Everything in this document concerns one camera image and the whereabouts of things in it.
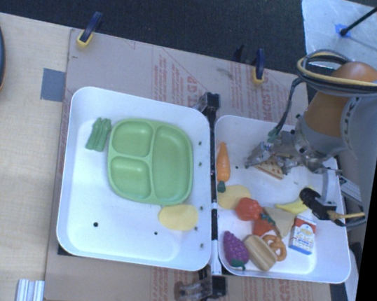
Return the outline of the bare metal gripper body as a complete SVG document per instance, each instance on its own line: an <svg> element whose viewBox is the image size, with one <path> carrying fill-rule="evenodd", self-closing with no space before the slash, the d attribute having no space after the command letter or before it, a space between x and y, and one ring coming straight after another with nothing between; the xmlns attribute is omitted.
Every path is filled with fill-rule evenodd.
<svg viewBox="0 0 377 301"><path fill-rule="evenodd" d="M319 174L327 170L324 163L334 155L336 146L335 138L279 129L272 129L265 142L274 145L271 158L297 158L301 166Z"/></svg>

